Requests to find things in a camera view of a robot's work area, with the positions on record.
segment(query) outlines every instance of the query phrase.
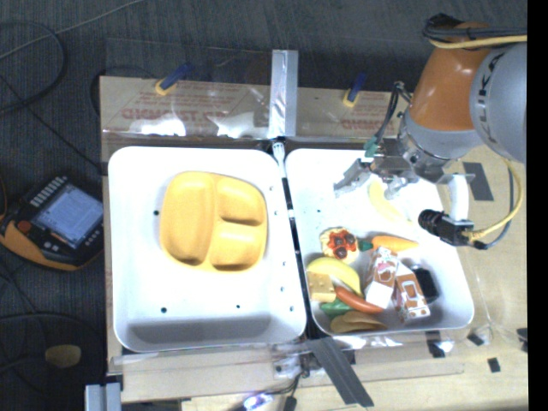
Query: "yellow plate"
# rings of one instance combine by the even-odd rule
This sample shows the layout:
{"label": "yellow plate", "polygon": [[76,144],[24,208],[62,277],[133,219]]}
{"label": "yellow plate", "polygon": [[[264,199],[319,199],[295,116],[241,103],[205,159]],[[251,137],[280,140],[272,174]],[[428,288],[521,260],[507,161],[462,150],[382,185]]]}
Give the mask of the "yellow plate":
{"label": "yellow plate", "polygon": [[178,263],[209,271],[243,271],[263,257],[266,203],[252,184],[209,172],[182,172],[168,185],[160,244]]}

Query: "brown and white carton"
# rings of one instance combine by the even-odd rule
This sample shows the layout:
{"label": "brown and white carton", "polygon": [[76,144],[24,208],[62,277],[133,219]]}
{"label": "brown and white carton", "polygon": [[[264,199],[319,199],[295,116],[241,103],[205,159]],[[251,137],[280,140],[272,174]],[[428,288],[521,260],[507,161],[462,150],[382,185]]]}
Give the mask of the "brown and white carton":
{"label": "brown and white carton", "polygon": [[397,256],[388,248],[379,247],[372,253],[365,279],[366,301],[383,309],[389,306],[394,292],[398,264]]}
{"label": "brown and white carton", "polygon": [[430,316],[426,298],[414,272],[400,263],[396,273],[396,284],[392,296],[394,308],[403,323],[411,319]]}

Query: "red sausage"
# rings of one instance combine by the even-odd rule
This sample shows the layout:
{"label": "red sausage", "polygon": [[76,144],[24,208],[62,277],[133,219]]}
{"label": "red sausage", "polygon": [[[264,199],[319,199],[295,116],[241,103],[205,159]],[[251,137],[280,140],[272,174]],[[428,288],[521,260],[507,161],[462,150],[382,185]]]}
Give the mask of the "red sausage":
{"label": "red sausage", "polygon": [[343,288],[342,286],[335,287],[335,294],[340,301],[346,303],[356,311],[361,311],[365,313],[381,313],[384,310],[382,307],[364,300],[360,296],[354,294],[353,292],[350,292],[348,289]]}

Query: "black fabric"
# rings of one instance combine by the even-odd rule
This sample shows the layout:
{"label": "black fabric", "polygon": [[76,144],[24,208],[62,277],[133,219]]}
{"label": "black fabric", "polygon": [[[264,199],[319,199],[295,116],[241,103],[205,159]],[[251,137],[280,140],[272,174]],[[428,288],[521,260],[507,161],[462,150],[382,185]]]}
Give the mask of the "black fabric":
{"label": "black fabric", "polygon": [[[100,195],[94,79],[113,64],[164,74],[161,57],[139,52],[131,63],[123,62],[118,58],[123,50],[108,49],[107,39],[297,50],[301,86],[346,88],[358,71],[365,71],[365,90],[389,91],[395,80],[402,80],[413,91],[432,51],[421,37],[430,16],[443,12],[493,26],[527,25],[527,0],[148,0],[63,32],[131,1],[0,0],[0,22],[21,22],[0,25],[0,56],[45,35],[44,29],[24,24],[29,21],[62,31],[58,37],[65,50],[60,55],[58,44],[48,38],[0,58],[0,109],[39,92],[55,80],[63,59],[66,63],[62,80],[42,99],[0,114],[0,175],[10,200],[59,173]],[[136,68],[124,71],[143,75]],[[21,302],[20,290],[36,311],[71,315],[104,335],[103,258],[78,272],[57,272],[29,264],[2,247],[0,274],[0,316],[31,312]],[[100,349],[92,333],[63,319],[43,319],[42,326],[32,319],[1,323],[0,366],[40,353],[41,330],[51,343],[79,343],[84,352],[81,369],[55,371],[43,362],[19,361],[16,369],[0,372],[0,409],[82,409],[84,384],[100,378],[95,361]]]}

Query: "blue and yellow clamp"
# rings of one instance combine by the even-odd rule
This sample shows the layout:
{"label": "blue and yellow clamp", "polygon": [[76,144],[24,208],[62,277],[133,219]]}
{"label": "blue and yellow clamp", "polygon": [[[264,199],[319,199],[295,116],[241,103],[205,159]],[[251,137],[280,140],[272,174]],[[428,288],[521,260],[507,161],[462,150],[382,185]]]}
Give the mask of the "blue and yellow clamp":
{"label": "blue and yellow clamp", "polygon": [[359,97],[358,94],[360,93],[360,90],[363,87],[365,81],[366,74],[364,72],[359,72],[352,86],[344,93],[342,103],[349,107],[353,107],[354,105],[356,105]]}
{"label": "blue and yellow clamp", "polygon": [[194,67],[192,66],[192,64],[189,63],[184,63],[183,65],[180,65],[165,78],[159,80],[156,83],[156,85],[154,86],[154,88],[156,89],[156,93],[158,93],[160,96],[165,96],[176,87],[178,80],[184,78],[193,69]]}

